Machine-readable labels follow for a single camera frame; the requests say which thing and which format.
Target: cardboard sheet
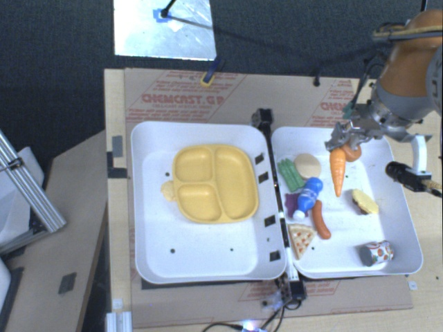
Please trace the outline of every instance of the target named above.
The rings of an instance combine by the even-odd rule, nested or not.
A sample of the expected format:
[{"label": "cardboard sheet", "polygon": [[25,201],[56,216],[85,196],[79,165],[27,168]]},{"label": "cardboard sheet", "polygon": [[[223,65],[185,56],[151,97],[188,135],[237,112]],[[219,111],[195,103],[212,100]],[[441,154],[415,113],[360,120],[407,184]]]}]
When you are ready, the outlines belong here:
[{"label": "cardboard sheet", "polygon": [[[210,88],[200,86],[203,73],[127,69],[125,118],[127,168],[131,169],[130,133],[139,122],[209,122],[248,124],[258,108],[272,108],[273,129],[281,126],[332,127],[351,100],[356,80],[218,73]],[[276,292],[274,282],[152,286],[134,266],[134,208],[128,181],[134,328],[263,319],[272,314],[263,299]],[[312,281],[308,298],[288,316],[326,315],[412,308],[404,276]]]}]

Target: toy carrot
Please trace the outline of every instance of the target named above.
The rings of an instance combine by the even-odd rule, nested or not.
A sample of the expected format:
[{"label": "toy carrot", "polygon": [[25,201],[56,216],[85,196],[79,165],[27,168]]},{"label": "toy carrot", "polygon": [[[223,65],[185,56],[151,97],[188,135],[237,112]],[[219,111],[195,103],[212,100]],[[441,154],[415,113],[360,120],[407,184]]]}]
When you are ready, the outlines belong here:
[{"label": "toy carrot", "polygon": [[331,175],[332,182],[334,183],[335,195],[340,196],[346,168],[346,153],[343,149],[337,147],[332,150],[329,155],[329,163],[331,165]]}]

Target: toy sausage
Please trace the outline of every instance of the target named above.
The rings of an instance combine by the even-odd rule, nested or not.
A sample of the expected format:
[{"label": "toy sausage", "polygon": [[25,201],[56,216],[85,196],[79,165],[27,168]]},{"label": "toy sausage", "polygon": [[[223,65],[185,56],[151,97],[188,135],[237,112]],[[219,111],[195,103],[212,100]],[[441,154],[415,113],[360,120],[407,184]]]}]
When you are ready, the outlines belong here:
[{"label": "toy sausage", "polygon": [[312,208],[312,220],[316,226],[317,232],[322,239],[328,240],[331,238],[331,232],[326,227],[323,221],[323,216],[321,213],[322,203],[321,201],[316,201],[314,207]]}]

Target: blue tape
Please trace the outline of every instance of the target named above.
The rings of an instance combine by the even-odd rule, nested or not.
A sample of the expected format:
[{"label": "blue tape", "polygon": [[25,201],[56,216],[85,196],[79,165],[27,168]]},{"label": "blue tape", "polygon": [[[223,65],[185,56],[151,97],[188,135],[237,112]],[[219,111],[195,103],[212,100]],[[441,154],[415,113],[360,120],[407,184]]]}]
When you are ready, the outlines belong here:
[{"label": "blue tape", "polygon": [[346,106],[343,107],[343,119],[350,119],[351,118],[351,114],[354,111],[354,107],[352,105],[352,101],[349,101],[348,104],[346,104]]},{"label": "blue tape", "polygon": [[217,67],[222,62],[222,60],[218,57],[215,57],[212,64],[209,66],[208,71],[206,72],[206,76],[203,78],[203,82],[205,84],[209,83],[211,77],[214,75],[215,71],[217,70]]},{"label": "blue tape", "polygon": [[152,11],[152,14],[153,14],[155,20],[157,22],[159,22],[160,24],[164,24],[165,22],[169,22],[171,20],[172,15],[168,12],[167,17],[163,18],[161,16],[161,11],[162,11],[161,8],[156,8],[155,10]]}]

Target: metal plate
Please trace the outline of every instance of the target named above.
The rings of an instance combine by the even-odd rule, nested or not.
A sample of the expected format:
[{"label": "metal plate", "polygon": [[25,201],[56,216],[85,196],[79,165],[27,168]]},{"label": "metal plate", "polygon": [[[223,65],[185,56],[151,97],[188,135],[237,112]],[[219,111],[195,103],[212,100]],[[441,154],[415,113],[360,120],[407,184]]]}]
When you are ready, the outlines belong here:
[{"label": "metal plate", "polygon": [[214,60],[217,56],[209,0],[114,0],[115,54]]}]

